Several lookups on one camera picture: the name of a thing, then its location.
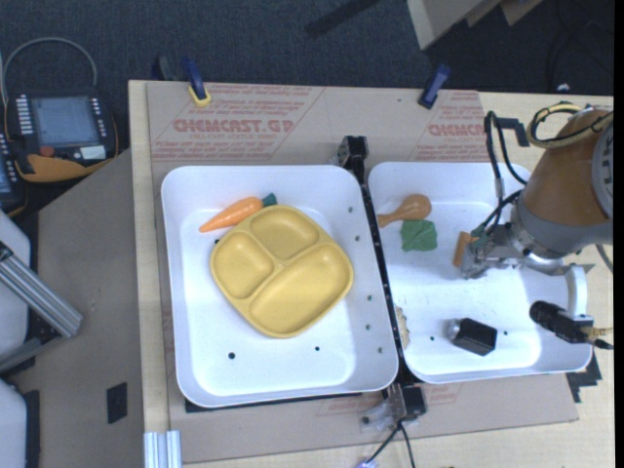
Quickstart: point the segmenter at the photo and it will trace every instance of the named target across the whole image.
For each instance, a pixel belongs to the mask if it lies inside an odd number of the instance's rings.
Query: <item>blue clamp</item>
[[[198,107],[205,107],[210,104],[212,98],[206,90],[206,87],[204,87],[204,81],[202,80],[202,76],[199,74],[197,64],[195,64],[195,62],[187,56],[184,56],[182,58],[182,67],[184,68],[186,77],[190,83],[188,86],[188,93],[193,98],[195,104]]]
[[[425,90],[420,95],[418,103],[427,109],[431,109],[436,98],[438,98],[438,91],[442,88],[449,76],[450,68],[444,64],[440,64],[433,76],[427,81]]]

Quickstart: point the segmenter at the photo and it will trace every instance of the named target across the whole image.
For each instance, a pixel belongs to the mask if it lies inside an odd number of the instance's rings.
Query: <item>orange carrot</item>
[[[211,230],[236,225],[262,208],[275,205],[276,203],[277,200],[273,193],[269,194],[264,199],[259,199],[255,196],[241,199],[213,216],[213,218],[199,228],[199,231],[209,232]]]

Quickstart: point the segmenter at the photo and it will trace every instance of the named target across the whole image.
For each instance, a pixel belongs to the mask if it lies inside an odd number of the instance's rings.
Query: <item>carrot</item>
[[[277,200],[273,193],[269,194],[264,199],[259,199],[255,196],[241,199],[213,216],[199,228],[199,231],[209,232],[211,230],[236,225],[262,208],[275,205],[276,203]]]

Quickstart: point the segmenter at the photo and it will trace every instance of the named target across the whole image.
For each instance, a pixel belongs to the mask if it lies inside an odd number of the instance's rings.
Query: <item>yellow plate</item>
[[[296,208],[264,208],[214,247],[211,272],[227,300],[264,334],[286,338],[321,319],[351,289],[342,248]]]

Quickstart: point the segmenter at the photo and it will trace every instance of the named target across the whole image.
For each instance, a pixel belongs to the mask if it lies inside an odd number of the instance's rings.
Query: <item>white tray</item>
[[[521,188],[504,166],[500,170],[506,194]],[[444,383],[586,367],[589,345],[566,343],[528,315],[538,299],[567,306],[563,276],[508,268],[465,280],[452,265],[459,232],[470,232],[495,208],[490,164],[382,163],[370,171],[369,187],[378,214],[391,213],[414,193],[428,196],[433,206],[427,219],[436,226],[438,248],[432,252],[404,252],[400,221],[380,229],[392,297],[407,317],[404,353],[411,372],[423,381]],[[447,321],[464,317],[498,330],[494,351],[482,357],[449,341]]]
[[[209,266],[215,239],[207,217],[233,202],[273,192],[344,249],[353,287],[309,330],[293,338],[256,331],[227,302]],[[181,167],[163,181],[162,203],[174,316],[176,377],[198,406],[341,395],[386,388],[398,357],[357,180],[325,166]]]

